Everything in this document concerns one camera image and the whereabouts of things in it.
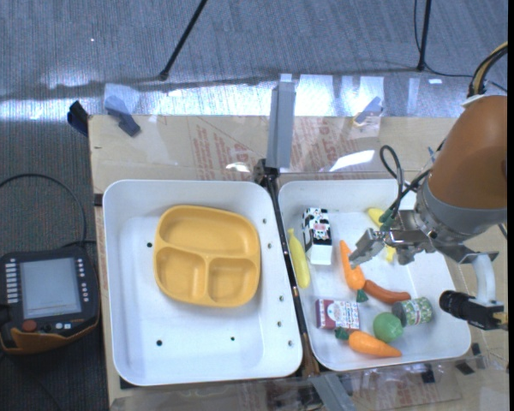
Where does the white plastic tray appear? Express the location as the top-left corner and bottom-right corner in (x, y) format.
(277, 179), (473, 372)
(101, 179), (304, 387)

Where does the yellow divided plate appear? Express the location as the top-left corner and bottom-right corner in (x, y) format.
(152, 204), (262, 308)

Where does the green labelled can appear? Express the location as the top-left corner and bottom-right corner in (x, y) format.
(391, 295), (434, 328)

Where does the brown cardboard board red print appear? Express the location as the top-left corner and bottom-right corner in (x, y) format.
(87, 113), (509, 411)

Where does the black cylinder on white bracket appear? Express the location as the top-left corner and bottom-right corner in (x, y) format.
(438, 251), (508, 331)

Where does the orange-brown sausage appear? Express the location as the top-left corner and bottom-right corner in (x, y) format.
(362, 278), (412, 305)

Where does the cow print milk carton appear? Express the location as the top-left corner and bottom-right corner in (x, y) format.
(301, 206), (334, 267)

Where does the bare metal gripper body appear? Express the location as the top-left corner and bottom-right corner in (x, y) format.
(383, 210), (438, 266)

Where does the yellow banana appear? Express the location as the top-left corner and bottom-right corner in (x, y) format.
(367, 206), (397, 264)
(286, 228), (312, 290)

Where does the green apple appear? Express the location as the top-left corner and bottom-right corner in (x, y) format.
(372, 311), (405, 344)

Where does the maroon and white juice carton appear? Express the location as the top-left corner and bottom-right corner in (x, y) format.
(314, 298), (362, 331)

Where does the black block with thin wires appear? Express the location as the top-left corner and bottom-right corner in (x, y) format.
(253, 158), (280, 184)

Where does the orange carrot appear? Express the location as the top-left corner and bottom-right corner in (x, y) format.
(338, 239), (370, 304)
(334, 326), (403, 359)

